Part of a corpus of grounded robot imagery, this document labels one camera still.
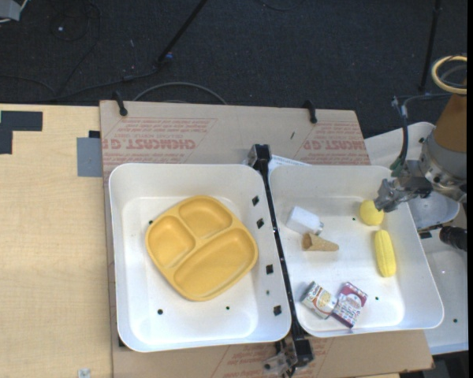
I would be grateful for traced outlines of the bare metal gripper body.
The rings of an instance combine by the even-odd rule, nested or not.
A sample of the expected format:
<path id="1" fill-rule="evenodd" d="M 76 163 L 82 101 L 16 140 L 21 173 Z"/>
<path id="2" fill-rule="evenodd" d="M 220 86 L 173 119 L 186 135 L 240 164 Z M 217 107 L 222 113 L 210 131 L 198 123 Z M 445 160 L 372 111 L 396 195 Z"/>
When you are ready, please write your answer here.
<path id="1" fill-rule="evenodd" d="M 428 198 L 433 192 L 454 202 L 467 201 L 467 182 L 438 168 L 434 163 L 405 162 L 398 165 L 391 175 L 394 178 L 391 186 L 403 197 L 402 201 Z"/>

